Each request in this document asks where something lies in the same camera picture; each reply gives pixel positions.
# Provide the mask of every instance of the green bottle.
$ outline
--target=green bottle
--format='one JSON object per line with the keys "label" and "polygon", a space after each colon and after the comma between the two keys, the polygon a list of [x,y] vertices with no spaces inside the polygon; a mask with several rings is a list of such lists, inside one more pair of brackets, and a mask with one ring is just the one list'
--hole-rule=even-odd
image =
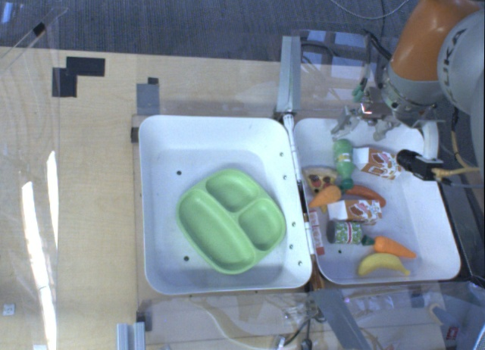
{"label": "green bottle", "polygon": [[341,190],[351,189],[354,186],[351,176],[355,165],[352,163],[352,144],[349,140],[335,141],[333,144],[333,160],[335,161],[336,172],[342,178]]}

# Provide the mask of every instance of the food package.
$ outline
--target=food package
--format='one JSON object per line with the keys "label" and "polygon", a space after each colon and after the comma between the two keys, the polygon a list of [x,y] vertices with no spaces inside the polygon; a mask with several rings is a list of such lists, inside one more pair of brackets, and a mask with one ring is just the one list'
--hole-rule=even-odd
{"label": "food package", "polygon": [[402,172],[394,154],[375,148],[354,148],[353,161],[359,170],[386,179],[393,180]]}
{"label": "food package", "polygon": [[345,200],[328,205],[330,220],[357,220],[374,223],[382,218],[379,201]]}

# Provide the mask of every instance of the orange toy food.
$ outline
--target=orange toy food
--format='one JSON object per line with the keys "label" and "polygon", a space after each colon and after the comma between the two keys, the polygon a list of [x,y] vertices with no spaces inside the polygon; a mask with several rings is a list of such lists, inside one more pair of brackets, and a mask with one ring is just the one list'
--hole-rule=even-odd
{"label": "orange toy food", "polygon": [[390,253],[399,257],[416,258],[416,253],[399,242],[384,236],[377,236],[373,239],[369,236],[364,236],[362,245],[373,245],[374,250],[378,253]]}
{"label": "orange toy food", "polygon": [[308,204],[311,208],[317,208],[319,206],[325,206],[329,203],[334,203],[342,198],[342,192],[340,188],[335,185],[330,185],[323,188]]}
{"label": "orange toy food", "polygon": [[361,196],[362,198],[365,198],[371,201],[379,201],[379,204],[382,208],[386,205],[386,199],[384,199],[382,196],[377,194],[374,190],[364,186],[359,186],[357,184],[355,184],[351,189],[348,189],[346,191],[346,194]]}

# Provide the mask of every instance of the toy food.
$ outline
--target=toy food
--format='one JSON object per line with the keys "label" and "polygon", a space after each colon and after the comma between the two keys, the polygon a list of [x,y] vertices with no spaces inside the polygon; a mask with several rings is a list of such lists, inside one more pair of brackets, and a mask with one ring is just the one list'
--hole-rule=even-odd
{"label": "toy food", "polygon": [[361,196],[362,198],[369,199],[371,201],[379,201],[382,208],[386,205],[386,199],[377,194],[374,190],[365,186],[355,184],[351,189],[346,190],[346,194]]}
{"label": "toy food", "polygon": [[357,273],[359,276],[365,276],[380,268],[398,270],[406,276],[409,276],[411,273],[404,268],[401,260],[397,256],[391,255],[390,253],[373,253],[365,257],[358,265]]}
{"label": "toy food", "polygon": [[359,222],[327,223],[327,239],[331,244],[359,244],[362,240],[362,227]]}
{"label": "toy food", "polygon": [[309,167],[303,169],[308,185],[314,193],[319,193],[324,187],[335,184],[337,172],[327,167]]}
{"label": "toy food", "polygon": [[327,206],[330,203],[334,203],[342,198],[342,192],[340,188],[335,185],[329,185],[324,187],[308,204],[311,208],[320,206]]}
{"label": "toy food", "polygon": [[345,200],[328,205],[330,220],[360,220],[370,223],[382,218],[382,211],[378,201]]}
{"label": "toy food", "polygon": [[336,172],[342,178],[340,186],[342,189],[351,189],[354,186],[352,172],[355,165],[352,163],[352,144],[349,140],[340,139],[333,144],[333,161],[335,161]]}
{"label": "toy food", "polygon": [[373,239],[369,236],[364,236],[362,245],[372,245],[378,253],[390,253],[399,257],[416,258],[416,253],[399,242],[384,236],[377,236]]}
{"label": "toy food", "polygon": [[354,148],[353,161],[359,170],[390,180],[402,172],[394,154],[375,148]]}

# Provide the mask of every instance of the small can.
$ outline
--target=small can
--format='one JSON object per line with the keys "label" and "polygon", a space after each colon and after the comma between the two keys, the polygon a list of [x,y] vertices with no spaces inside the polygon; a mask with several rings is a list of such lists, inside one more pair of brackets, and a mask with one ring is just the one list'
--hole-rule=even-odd
{"label": "small can", "polygon": [[362,237],[362,226],[359,222],[330,221],[327,224],[327,239],[331,244],[360,244]]}

